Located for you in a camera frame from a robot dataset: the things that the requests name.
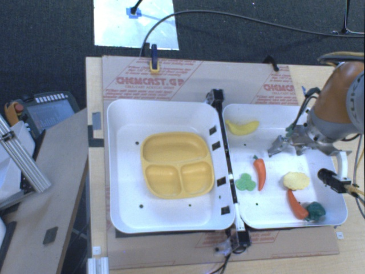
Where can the black cylinder on white bracket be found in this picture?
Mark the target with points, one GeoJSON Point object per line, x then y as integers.
{"type": "Point", "coordinates": [330, 178]}

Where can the yellow divided plate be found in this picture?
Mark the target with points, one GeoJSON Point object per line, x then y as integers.
{"type": "Point", "coordinates": [176, 164]}

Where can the thin black and white rod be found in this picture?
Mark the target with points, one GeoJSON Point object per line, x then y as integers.
{"type": "Point", "coordinates": [226, 156]}

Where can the white plastic tray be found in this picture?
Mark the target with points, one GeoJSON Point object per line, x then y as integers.
{"type": "Point", "coordinates": [276, 207]}
{"type": "Point", "coordinates": [128, 204]}

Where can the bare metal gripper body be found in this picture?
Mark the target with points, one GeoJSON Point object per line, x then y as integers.
{"type": "Point", "coordinates": [302, 137]}

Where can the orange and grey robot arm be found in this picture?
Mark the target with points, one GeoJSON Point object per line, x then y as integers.
{"type": "Point", "coordinates": [333, 96]}

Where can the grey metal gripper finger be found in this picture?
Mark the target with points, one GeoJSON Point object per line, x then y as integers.
{"type": "Point", "coordinates": [278, 145]}
{"type": "Point", "coordinates": [301, 150]}

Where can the orange carrot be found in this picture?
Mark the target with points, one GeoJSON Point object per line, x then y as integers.
{"type": "Point", "coordinates": [296, 207]}
{"type": "Point", "coordinates": [260, 173]}

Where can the light green clover-shaped piece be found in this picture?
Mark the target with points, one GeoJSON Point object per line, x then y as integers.
{"type": "Point", "coordinates": [245, 183]}

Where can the yellow banana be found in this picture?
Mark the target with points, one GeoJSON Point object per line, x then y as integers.
{"type": "Point", "coordinates": [242, 128]}

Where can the brown cardboard board, red print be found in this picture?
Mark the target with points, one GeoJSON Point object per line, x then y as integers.
{"type": "Point", "coordinates": [233, 78]}

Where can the dark green broccoli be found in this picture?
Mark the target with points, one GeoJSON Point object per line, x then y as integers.
{"type": "Point", "coordinates": [316, 211]}

